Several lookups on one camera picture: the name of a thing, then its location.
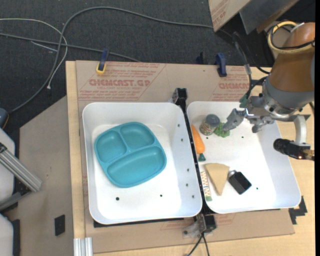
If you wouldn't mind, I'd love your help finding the brown cardboard board, red print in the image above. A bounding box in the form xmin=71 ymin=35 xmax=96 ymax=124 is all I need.
xmin=74 ymin=60 xmax=296 ymax=254

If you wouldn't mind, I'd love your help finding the green broccoli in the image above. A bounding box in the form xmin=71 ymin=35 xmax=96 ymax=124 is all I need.
xmin=213 ymin=122 xmax=232 ymax=138

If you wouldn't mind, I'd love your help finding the tan bread slice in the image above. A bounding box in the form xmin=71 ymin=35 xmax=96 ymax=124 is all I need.
xmin=203 ymin=162 xmax=231 ymax=197

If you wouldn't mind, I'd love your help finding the white patterned packet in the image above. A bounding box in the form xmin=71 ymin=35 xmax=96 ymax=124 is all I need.
xmin=199 ymin=170 xmax=214 ymax=202

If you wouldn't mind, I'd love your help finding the black bottle with grey cap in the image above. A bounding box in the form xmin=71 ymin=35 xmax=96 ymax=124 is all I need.
xmin=227 ymin=169 xmax=253 ymax=196

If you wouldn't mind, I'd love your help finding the green can with grey lid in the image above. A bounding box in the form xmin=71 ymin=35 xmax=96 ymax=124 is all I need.
xmin=199 ymin=113 xmax=221 ymax=137

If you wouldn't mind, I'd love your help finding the blue divided plate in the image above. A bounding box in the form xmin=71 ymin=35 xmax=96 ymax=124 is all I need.
xmin=93 ymin=121 xmax=168 ymax=189

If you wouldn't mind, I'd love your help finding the black cylinder on white bracket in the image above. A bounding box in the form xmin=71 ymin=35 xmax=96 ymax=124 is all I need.
xmin=271 ymin=112 xmax=315 ymax=161

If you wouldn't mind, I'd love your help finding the white plastic tray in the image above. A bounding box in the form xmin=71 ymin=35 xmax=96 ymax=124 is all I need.
xmin=186 ymin=100 xmax=302 ymax=215
xmin=81 ymin=101 xmax=204 ymax=225

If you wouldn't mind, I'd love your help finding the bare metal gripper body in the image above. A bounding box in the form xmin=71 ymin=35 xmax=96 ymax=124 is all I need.
xmin=243 ymin=95 xmax=300 ymax=126

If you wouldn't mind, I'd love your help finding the orange carrot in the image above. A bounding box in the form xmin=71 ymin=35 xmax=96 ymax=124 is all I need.
xmin=190 ymin=124 xmax=207 ymax=162

